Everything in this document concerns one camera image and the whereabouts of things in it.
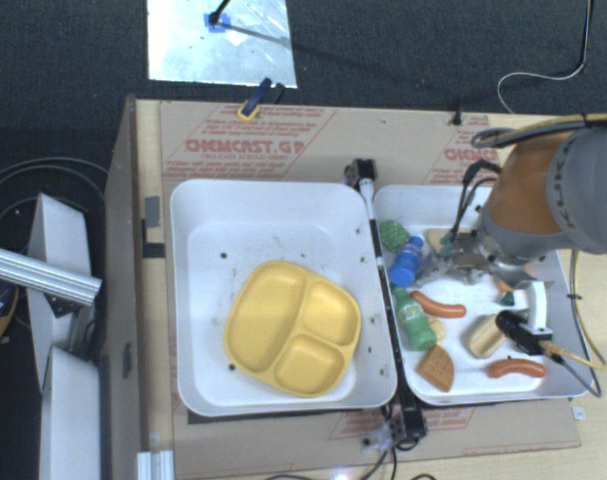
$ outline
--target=toy waffle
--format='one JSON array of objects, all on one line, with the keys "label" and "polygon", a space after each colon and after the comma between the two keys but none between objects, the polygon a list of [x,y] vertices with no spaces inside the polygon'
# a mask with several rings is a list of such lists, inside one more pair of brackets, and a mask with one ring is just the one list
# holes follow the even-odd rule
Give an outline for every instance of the toy waffle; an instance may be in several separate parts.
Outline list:
[{"label": "toy waffle", "polygon": [[317,397],[340,381],[361,332],[354,298],[294,263],[269,261],[249,276],[223,336],[235,366],[270,386]]}]

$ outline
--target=toy sausage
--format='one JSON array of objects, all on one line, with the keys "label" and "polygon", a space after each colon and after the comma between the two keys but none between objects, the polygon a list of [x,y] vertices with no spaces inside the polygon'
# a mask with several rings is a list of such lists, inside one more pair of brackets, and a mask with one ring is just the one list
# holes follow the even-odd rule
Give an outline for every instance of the toy sausage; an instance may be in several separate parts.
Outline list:
[{"label": "toy sausage", "polygon": [[522,373],[530,377],[541,378],[545,376],[546,372],[545,366],[529,359],[502,359],[492,363],[487,369],[487,374],[495,379],[508,373]]},{"label": "toy sausage", "polygon": [[428,315],[438,318],[461,318],[467,313],[463,304],[442,304],[423,295],[418,290],[414,290],[410,295],[416,299]]}]

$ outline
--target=dark floor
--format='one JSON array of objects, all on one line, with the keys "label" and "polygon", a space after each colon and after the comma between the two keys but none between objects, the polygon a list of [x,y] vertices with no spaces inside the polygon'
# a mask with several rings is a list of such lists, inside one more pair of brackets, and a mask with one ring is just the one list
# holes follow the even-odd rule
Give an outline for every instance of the dark floor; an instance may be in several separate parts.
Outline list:
[{"label": "dark floor", "polygon": [[[284,104],[502,112],[496,96],[502,75],[574,69],[586,0],[287,0],[287,6],[299,88],[286,92]],[[570,81],[508,81],[510,106],[537,114],[607,111],[607,0],[595,1],[589,46],[587,68]],[[221,101],[248,94],[151,82],[146,58],[146,0],[0,0],[0,169],[54,155],[107,167],[128,93]],[[16,190],[65,185],[74,192],[53,176],[43,173]],[[12,190],[1,200],[18,197]],[[28,224],[29,211],[11,215],[1,245],[22,246]],[[24,308],[19,314],[27,319]],[[15,321],[8,336],[0,345],[0,479],[29,480],[38,471],[38,386],[29,331]]]}]

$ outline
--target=green bottle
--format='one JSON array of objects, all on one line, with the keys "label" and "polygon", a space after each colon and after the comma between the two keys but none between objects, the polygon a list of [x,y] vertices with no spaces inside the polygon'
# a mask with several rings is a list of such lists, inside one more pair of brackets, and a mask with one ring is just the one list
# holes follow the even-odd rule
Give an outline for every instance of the green bottle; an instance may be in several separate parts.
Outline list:
[{"label": "green bottle", "polygon": [[430,328],[421,305],[402,286],[392,285],[396,299],[396,317],[414,350],[428,350],[436,345],[436,334]]}]

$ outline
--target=metal plate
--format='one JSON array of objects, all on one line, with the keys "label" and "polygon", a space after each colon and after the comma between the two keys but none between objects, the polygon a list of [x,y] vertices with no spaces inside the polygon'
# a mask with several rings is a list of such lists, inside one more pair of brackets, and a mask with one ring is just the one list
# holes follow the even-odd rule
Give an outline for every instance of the metal plate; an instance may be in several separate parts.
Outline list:
[{"label": "metal plate", "polygon": [[296,88],[285,0],[147,0],[152,80],[258,85],[265,77]]}]

